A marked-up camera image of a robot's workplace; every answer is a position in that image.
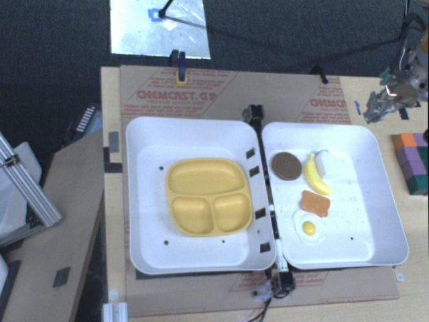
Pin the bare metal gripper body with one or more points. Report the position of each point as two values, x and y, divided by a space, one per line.
407 86

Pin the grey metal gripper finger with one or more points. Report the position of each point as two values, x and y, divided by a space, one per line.
387 107
370 107

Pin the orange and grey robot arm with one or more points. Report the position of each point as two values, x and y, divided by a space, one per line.
425 42

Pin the orange cube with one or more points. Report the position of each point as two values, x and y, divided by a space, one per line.
405 141

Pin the purple cube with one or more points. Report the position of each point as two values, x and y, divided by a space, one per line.
414 168
409 153
422 139

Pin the green cube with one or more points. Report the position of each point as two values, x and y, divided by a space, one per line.
419 184
424 156

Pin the white carton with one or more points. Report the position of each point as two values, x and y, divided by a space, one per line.
332 163

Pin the yellow banana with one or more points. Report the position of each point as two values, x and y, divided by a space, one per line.
315 178

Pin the brown round biscuit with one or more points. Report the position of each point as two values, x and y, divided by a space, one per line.
286 166

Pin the white plastic tray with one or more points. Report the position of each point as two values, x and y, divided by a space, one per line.
365 213
151 196

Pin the orange bread slice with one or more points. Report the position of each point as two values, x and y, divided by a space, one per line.
315 203

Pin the thin black and white rod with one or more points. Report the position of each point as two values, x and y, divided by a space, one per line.
268 186

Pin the white and yellow fried egg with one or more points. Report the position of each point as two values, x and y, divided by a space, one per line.
308 228

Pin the brown cardboard board red print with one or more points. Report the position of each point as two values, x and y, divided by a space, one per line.
214 92

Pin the yellow divided plate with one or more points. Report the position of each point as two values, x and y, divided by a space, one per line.
207 196

